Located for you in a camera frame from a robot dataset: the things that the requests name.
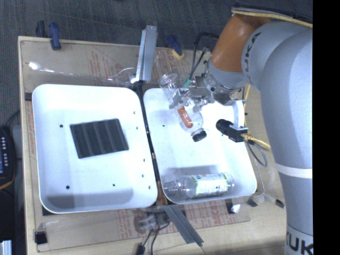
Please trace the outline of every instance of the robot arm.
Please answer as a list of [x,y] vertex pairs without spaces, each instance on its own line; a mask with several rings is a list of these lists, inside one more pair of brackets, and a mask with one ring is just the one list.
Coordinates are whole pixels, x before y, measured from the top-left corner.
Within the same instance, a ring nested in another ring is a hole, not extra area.
[[313,254],[312,28],[234,14],[200,83],[222,105],[246,83],[261,93],[286,202],[285,254]]

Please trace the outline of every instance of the dark floor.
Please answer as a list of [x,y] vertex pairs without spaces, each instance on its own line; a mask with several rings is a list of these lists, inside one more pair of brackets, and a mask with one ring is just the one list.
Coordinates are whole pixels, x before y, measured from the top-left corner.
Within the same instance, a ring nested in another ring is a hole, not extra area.
[[[157,46],[165,46],[165,35],[174,35],[183,48],[193,48],[199,32],[220,34],[236,1],[313,17],[313,0],[0,0],[0,125],[19,110],[18,36],[36,36],[39,20],[56,22],[62,39],[129,45],[139,44],[146,24],[156,24]],[[19,118],[7,124],[11,132]],[[14,184],[5,191],[0,192],[0,241],[15,242],[14,225],[6,222],[13,220],[18,194]]]

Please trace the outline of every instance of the bottle cap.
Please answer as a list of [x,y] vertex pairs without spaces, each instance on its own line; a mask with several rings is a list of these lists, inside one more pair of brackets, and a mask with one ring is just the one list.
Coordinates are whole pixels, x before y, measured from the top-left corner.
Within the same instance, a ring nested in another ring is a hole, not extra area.
[[194,142],[198,142],[198,141],[204,139],[206,136],[207,136],[207,133],[204,130],[202,130],[201,132],[195,134],[192,137],[192,139],[193,139]]

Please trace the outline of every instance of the black electronic device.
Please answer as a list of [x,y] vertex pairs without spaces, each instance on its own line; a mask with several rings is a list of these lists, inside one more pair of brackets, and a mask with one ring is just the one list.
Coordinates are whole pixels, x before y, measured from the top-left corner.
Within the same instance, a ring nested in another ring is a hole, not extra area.
[[0,190],[14,180],[15,152],[9,130],[0,127]]

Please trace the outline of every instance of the bottle label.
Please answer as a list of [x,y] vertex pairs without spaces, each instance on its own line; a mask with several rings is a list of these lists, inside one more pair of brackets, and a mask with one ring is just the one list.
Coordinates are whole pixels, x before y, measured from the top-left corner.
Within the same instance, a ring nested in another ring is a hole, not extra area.
[[223,173],[193,175],[196,183],[194,198],[217,196],[228,191],[228,180]]

